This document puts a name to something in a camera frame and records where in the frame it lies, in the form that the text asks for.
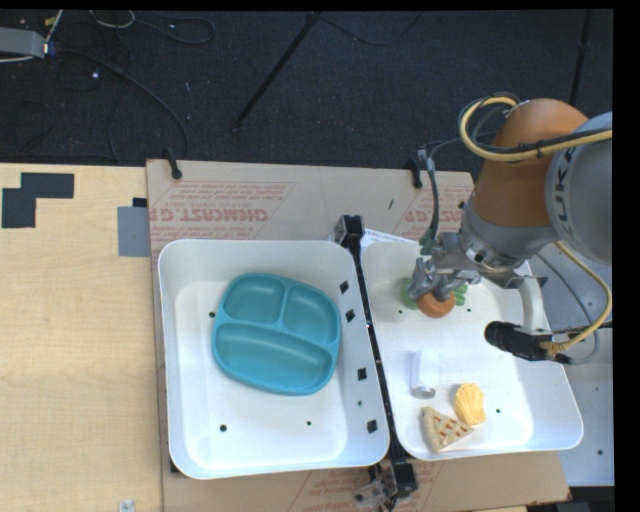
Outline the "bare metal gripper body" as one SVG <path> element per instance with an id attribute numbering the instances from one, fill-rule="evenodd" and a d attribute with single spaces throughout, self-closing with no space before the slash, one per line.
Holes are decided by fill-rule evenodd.
<path id="1" fill-rule="evenodd" d="M 523 278 L 516 273 L 526 260 L 522 237 L 483 239 L 474 232 L 426 232 L 419 240 L 418 259 L 430 259 L 434 281 L 451 276 L 457 288 L 486 279 L 503 289 L 515 289 Z"/>

